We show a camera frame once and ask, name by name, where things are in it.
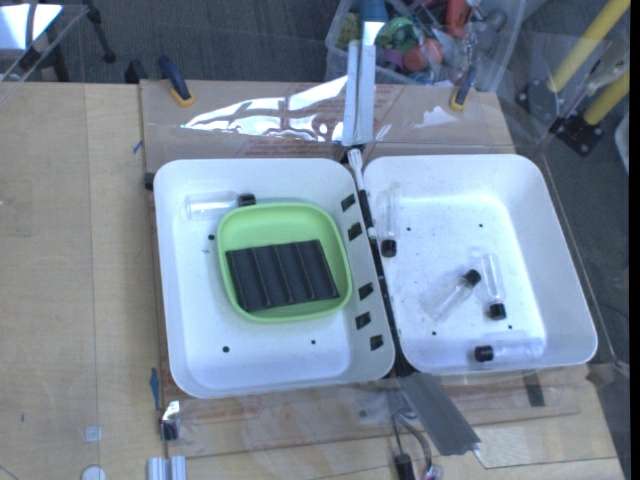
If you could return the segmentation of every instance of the glass vial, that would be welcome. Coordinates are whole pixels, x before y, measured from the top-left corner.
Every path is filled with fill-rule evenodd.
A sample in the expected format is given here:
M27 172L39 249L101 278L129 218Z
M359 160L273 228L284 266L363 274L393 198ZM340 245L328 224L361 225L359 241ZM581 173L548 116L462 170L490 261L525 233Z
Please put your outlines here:
M380 194L378 215L380 218L378 229L380 253L385 258L392 258L398 252L398 194L396 187L391 187Z
M482 276L477 270L471 269L460 276L455 284L445 287L443 292L434 298L433 304L427 307L427 313L435 322L446 320L451 312L467 300Z
M215 192L187 197L187 215L192 220L208 220L237 205L235 192Z
M480 264L488 294L486 302L487 316L491 320L504 320L507 318L507 311L504 306L505 291L498 257L495 254L485 254Z
M544 342L540 338L481 345L473 351L476 361L491 364L535 361L540 359L543 354Z

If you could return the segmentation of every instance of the blue clamp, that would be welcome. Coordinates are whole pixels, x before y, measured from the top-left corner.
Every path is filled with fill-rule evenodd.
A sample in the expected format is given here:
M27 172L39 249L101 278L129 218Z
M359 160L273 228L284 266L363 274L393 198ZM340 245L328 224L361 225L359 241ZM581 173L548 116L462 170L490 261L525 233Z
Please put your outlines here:
M162 74L171 82L171 96L181 107L193 105L195 97L189 91L184 77L178 70L178 67L166 55L158 57L158 66Z
M475 66L469 67L467 72L465 73L462 82L460 83L460 87L453 93L451 97L451 101L449 102L449 107L456 112L462 112L464 107L467 106L467 101L469 100L469 92L475 83L476 78L476 68Z

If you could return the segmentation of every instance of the yellow pole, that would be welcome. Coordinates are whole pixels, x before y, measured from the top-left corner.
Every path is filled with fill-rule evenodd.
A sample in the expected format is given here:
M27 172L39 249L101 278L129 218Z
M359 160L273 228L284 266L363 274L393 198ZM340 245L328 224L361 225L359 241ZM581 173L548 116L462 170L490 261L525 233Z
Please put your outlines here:
M611 82L582 114L585 122L595 126L602 121L604 116L629 92L629 80L629 70L627 70L624 75Z
M607 2L607 5L602 8L591 22L591 25L582 34L582 37L547 80L547 87L551 92L558 93L564 88L596 48L598 42L607 35L630 5L631 0L609 0Z

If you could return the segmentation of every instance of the black cap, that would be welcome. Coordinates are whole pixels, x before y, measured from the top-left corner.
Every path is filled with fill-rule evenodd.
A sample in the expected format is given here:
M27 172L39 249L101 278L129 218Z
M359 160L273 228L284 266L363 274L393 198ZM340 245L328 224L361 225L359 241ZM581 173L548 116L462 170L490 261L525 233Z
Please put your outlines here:
M489 304L489 318L491 320L504 320L507 318L507 310L502 302L494 302Z
M480 279L482 279L482 276L478 273L478 271L473 269L469 270L469 272L467 272L462 277L469 281L469 284L471 286L477 285L480 282Z
M393 258L398 252L398 244L395 240L383 240L380 244L380 252L385 258Z
M476 347L474 350L474 356L476 357L476 361L479 363L493 361L493 347L491 345Z
M256 196L253 194L241 194L238 196L238 206L252 206L256 204Z

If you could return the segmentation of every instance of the wooden table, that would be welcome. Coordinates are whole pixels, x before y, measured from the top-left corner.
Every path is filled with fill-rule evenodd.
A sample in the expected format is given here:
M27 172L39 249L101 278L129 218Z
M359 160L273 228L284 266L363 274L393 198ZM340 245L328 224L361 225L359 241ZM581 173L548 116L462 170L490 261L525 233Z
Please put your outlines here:
M148 458L166 456L149 386L164 329L141 124L137 86L28 83L0 107L0 480L79 478L91 464L142 479ZM447 478L623 478L586 373L564 372L574 410L476 426L478 457L435 461ZM395 478L391 446L200 456L187 473Z

